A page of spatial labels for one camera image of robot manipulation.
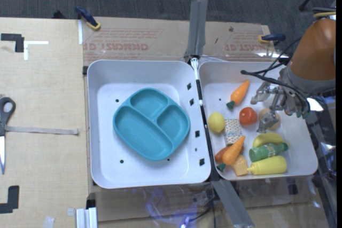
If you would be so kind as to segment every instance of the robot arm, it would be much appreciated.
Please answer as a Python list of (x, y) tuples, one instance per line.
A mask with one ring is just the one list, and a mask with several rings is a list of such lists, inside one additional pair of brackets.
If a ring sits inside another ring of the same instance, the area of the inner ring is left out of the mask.
[[(251, 99), (251, 104), (256, 104), (274, 95), (270, 112), (260, 120), (257, 132), (266, 132), (278, 121), (275, 116), (278, 110), (306, 117), (309, 112), (307, 97), (335, 90), (335, 54), (336, 21), (328, 18), (315, 21), (304, 33), (290, 62), (279, 72), (279, 78), (270, 81), (264, 77), (265, 81)], [(278, 86), (271, 89), (272, 82)]]

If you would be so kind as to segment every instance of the wooden table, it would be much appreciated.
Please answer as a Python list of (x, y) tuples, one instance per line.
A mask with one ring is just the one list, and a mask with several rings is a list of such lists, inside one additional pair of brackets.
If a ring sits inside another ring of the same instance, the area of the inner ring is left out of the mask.
[(16, 110), (8, 125), (79, 130), (75, 135), (6, 133), (6, 169), (0, 175), (0, 203), (8, 187), (19, 185), (19, 208), (0, 215), (1, 227), (74, 227), (68, 208), (84, 208), (88, 196), (83, 49), (77, 20), (1, 18), (1, 33), (21, 34), (29, 59), (0, 41), (0, 94)]

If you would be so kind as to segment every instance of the blue plate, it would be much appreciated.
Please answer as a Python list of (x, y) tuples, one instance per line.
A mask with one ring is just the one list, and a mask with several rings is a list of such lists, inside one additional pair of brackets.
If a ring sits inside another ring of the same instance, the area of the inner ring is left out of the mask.
[(157, 89), (140, 89), (115, 112), (113, 126), (134, 151), (151, 161), (170, 156), (186, 138), (190, 120), (186, 112)]

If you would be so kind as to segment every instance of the yellow bottle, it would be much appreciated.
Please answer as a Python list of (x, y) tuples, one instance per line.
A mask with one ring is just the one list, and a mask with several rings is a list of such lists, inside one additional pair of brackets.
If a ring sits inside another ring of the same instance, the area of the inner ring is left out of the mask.
[(252, 162), (247, 168), (253, 175), (281, 174), (287, 170), (287, 162), (283, 156), (274, 156), (260, 161)]

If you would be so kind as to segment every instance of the toy bottle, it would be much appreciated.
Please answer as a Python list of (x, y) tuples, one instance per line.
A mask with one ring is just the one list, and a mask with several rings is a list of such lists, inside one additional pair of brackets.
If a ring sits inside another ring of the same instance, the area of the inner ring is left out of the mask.
[(260, 161), (266, 158), (274, 157), (282, 151), (288, 149), (287, 143), (273, 144), (267, 143), (259, 147), (252, 147), (250, 149), (250, 159), (252, 162)]
[(281, 174), (287, 170), (287, 162), (283, 156), (277, 155), (257, 162), (252, 162), (247, 168), (253, 175)]

